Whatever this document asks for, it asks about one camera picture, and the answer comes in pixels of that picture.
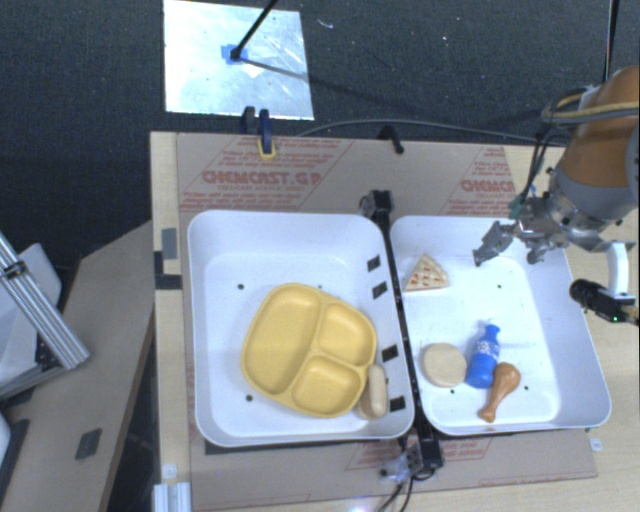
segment blue bottle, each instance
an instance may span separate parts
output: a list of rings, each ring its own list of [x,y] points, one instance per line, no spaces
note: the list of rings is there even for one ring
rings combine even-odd
[[[496,339],[499,332],[498,326],[487,324],[484,335],[474,344],[465,379],[465,382],[474,388],[486,389],[493,384],[493,370],[500,355],[500,343]]]

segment yellow divided tray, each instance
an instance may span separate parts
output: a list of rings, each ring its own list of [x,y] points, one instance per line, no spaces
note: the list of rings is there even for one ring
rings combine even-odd
[[[333,418],[357,403],[376,348],[376,331],[363,313],[289,283],[273,289],[258,309],[242,347],[242,373],[281,404]]]

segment pizza slice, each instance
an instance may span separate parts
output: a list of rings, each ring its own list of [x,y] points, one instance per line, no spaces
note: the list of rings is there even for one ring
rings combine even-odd
[[[423,254],[409,276],[404,291],[434,290],[449,286],[449,276],[431,256]]]

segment toy food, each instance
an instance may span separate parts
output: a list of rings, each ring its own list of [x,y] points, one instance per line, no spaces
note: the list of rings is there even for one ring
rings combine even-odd
[[[449,276],[431,256],[420,256],[404,291],[433,290],[449,286]]]
[[[496,409],[500,402],[520,385],[520,372],[509,363],[499,363],[493,372],[493,386],[489,403],[480,410],[480,417],[493,423],[496,419]]]
[[[245,338],[241,368],[262,394],[296,411],[334,418],[353,409],[376,355],[371,321],[310,286],[274,288]]]
[[[487,324],[484,335],[473,346],[465,381],[474,388],[486,389],[493,383],[493,372],[500,355],[500,344],[496,338],[499,332],[498,326]]]
[[[369,367],[367,385],[358,402],[358,412],[367,420],[382,418],[387,413],[387,377],[378,364]]]
[[[424,351],[422,369],[429,382],[442,388],[450,388],[464,380],[467,361],[453,345],[434,343]]]

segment wire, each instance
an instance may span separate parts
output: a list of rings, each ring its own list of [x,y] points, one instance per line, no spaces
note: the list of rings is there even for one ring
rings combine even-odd
[[[519,140],[522,142],[536,142],[533,137],[524,137],[521,135],[514,135],[511,133],[496,132],[492,130],[481,130],[479,128],[466,128],[464,126],[455,126],[451,124],[435,123],[432,121],[415,121],[413,119],[348,119],[346,121],[338,121],[335,123],[324,124],[316,126],[310,130],[298,133],[296,137],[306,137],[314,133],[329,130],[331,128],[340,128],[342,126],[354,126],[359,124],[406,124],[412,126],[427,126],[429,128],[439,128],[442,130],[451,130],[466,133],[477,133],[480,135],[491,135],[495,137],[503,137],[505,139]]]
[[[569,135],[570,134],[566,130],[558,127],[550,127],[547,128],[543,133],[536,136],[537,142],[535,148],[533,149],[533,155],[531,157],[531,165],[529,167],[529,176],[527,177],[527,183],[518,196],[521,203],[523,203],[526,199],[533,181],[540,172],[544,154],[547,151],[547,147],[549,147],[549,143],[554,139],[558,139],[560,137],[568,137]]]
[[[582,99],[582,96],[589,91],[588,87],[580,87],[579,89],[574,89],[575,92],[571,92],[569,93],[567,96],[562,96],[560,97],[555,103],[555,107],[553,109],[553,112],[555,113],[556,110],[558,110],[559,108],[564,108],[567,107],[569,105],[571,105],[572,103],[576,103],[578,101],[580,101]]]
[[[616,117],[637,116],[640,104],[637,101],[614,103],[585,108],[573,112],[555,112],[550,106],[542,111],[542,120],[549,124],[581,124]]]
[[[409,505],[409,500],[411,499],[411,491],[413,491],[413,478],[409,480],[409,487],[407,487],[407,496],[404,499],[404,503],[398,512],[404,512],[407,509],[407,505]]]
[[[418,476],[420,475],[420,473],[416,473],[409,479],[409,486],[407,487],[407,495],[404,499],[404,503],[402,504],[402,507],[398,512],[404,512],[407,509],[407,506],[409,505],[409,500],[411,499],[411,493],[413,492],[413,482],[424,482],[425,480],[429,480],[429,478],[431,478],[435,474],[435,472],[436,472],[435,469],[431,469],[429,473],[423,476]],[[396,498],[400,494],[400,491],[402,491],[402,484],[398,484],[398,486],[396,487],[396,490],[393,491],[393,494],[391,494],[391,496],[387,498],[387,501],[385,501],[380,506],[377,512],[384,512],[385,510],[387,510],[387,508],[396,500]]]
[[[385,501],[380,508],[378,509],[378,512],[384,512],[385,510],[387,510],[387,508],[389,507],[389,505],[391,505],[394,500],[398,497],[398,494],[400,494],[400,491],[402,490],[402,484],[398,484],[396,486],[396,490],[393,491],[393,493],[391,494],[391,496],[389,496],[389,498],[387,498],[387,501]]]

